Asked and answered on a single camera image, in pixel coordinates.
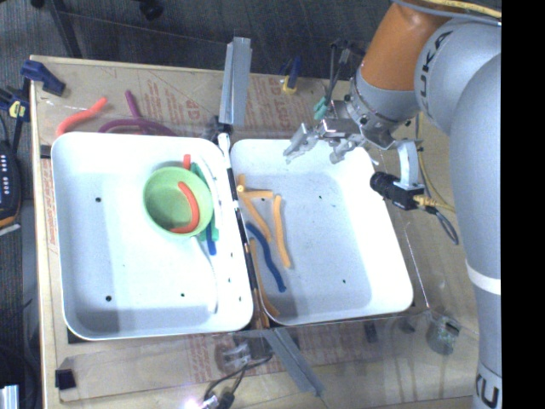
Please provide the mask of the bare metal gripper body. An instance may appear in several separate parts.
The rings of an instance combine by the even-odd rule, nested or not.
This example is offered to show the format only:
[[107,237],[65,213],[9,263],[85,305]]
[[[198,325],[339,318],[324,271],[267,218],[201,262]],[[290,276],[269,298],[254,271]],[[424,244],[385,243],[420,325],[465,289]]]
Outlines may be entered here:
[[410,97],[349,97],[347,100],[318,103],[322,113],[318,127],[323,137],[369,142],[389,149],[395,142],[392,133],[411,119]]

